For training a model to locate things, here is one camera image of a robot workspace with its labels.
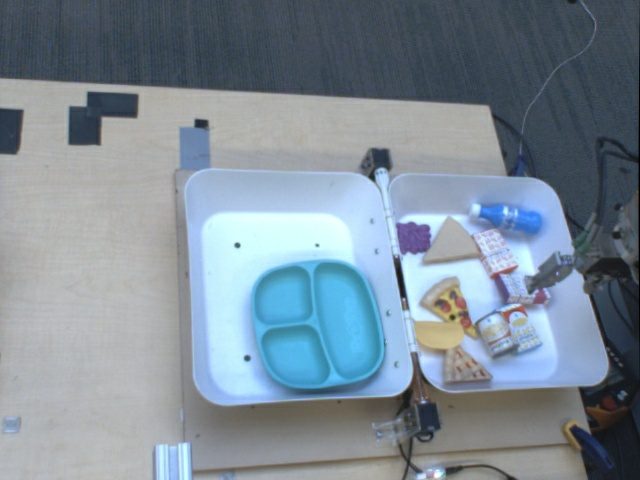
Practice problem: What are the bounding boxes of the teal divided plate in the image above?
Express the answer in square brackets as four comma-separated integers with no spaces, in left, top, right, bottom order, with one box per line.
[250,259,387,393]

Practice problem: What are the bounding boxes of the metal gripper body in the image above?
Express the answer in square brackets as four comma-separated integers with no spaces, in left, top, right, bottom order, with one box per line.
[573,202,640,285]

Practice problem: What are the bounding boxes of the thin black and white rod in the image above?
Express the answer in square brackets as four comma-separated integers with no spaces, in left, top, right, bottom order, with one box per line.
[374,166,427,409]

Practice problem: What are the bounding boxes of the white plastic tray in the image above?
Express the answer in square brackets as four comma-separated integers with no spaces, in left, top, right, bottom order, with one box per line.
[183,167,415,408]
[387,172,611,394]

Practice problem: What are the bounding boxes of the orange and white carton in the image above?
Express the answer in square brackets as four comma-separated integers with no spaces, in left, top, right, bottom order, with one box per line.
[472,227,519,279]

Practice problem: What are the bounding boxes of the small soup can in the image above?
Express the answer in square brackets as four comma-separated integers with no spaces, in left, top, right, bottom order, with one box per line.
[474,308,519,359]

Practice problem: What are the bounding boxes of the lattice crust pie slice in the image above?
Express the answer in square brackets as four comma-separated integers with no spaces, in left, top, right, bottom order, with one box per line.
[441,345,494,385]

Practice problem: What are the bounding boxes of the black block with wires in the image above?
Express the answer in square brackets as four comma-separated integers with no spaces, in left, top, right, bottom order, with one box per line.
[407,400,444,442]
[357,147,392,174]

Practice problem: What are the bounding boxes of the purple grapes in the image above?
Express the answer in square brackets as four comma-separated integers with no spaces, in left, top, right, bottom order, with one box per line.
[395,221,432,257]

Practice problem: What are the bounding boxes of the pepperoni pizza slice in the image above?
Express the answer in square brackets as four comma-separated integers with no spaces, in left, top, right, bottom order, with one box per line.
[418,275,480,340]

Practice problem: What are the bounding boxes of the tan triangular bread slice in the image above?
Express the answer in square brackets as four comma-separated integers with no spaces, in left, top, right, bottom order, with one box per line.
[422,216,482,265]

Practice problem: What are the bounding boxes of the blue bottle with white cap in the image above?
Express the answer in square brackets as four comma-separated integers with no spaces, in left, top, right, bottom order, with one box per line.
[468,201,545,236]

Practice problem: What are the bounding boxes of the red and purple carton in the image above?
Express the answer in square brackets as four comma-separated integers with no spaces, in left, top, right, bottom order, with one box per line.
[494,271,552,306]

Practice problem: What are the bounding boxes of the yellow round chip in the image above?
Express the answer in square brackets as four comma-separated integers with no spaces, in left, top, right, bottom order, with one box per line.
[412,320,466,353]

